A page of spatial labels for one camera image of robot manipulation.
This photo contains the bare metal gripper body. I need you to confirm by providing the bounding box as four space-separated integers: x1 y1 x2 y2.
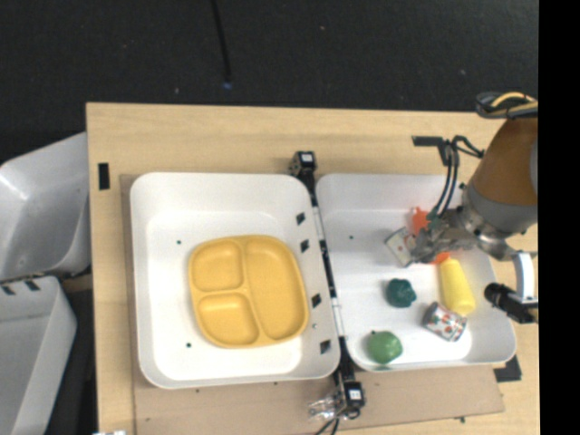
435 209 512 261

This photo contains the orange toy piece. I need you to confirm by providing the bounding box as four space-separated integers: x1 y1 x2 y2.
409 206 430 236

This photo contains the white printed carton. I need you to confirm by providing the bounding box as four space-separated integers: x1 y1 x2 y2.
384 227 421 268

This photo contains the dark green broccoli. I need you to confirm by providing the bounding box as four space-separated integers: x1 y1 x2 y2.
385 277 419 309

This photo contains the yellow bottle with orange cap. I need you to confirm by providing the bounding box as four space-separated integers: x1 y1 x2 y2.
435 251 478 318

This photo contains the white plastic tray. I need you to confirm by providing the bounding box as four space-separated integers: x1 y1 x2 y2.
130 171 343 390
314 172 518 373

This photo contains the white can with red print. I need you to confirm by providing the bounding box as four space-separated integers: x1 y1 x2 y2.
421 301 469 343

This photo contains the thin black and white rod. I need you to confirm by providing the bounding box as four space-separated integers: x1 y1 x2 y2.
300 169 354 382

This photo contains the light green apple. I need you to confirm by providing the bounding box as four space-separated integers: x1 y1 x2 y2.
365 330 404 366

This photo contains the yellow divided plate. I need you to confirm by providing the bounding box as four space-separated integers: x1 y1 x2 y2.
187 234 311 350

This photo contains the black cylinder on white bracket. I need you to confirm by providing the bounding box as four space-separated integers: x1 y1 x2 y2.
483 250 539 325

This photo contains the black block with thin wires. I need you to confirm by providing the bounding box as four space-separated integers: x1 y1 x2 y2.
338 380 366 420
287 150 319 177

